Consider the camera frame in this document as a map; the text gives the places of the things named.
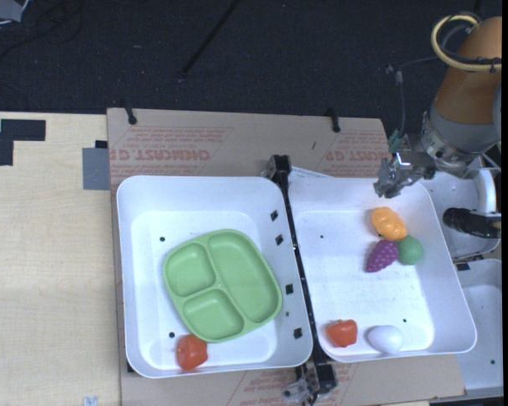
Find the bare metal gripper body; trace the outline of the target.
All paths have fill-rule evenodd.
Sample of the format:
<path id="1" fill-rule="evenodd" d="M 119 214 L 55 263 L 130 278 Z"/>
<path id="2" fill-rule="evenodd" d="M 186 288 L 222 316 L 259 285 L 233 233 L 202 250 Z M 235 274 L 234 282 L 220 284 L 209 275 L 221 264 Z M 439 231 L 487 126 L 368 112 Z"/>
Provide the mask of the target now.
<path id="1" fill-rule="evenodd" d="M 425 114 L 420 133 L 397 129 L 392 134 L 395 176 L 411 176 L 416 181 L 430 180 L 438 171 L 462 177 L 480 154 L 479 123 L 458 123 L 439 114 Z"/>

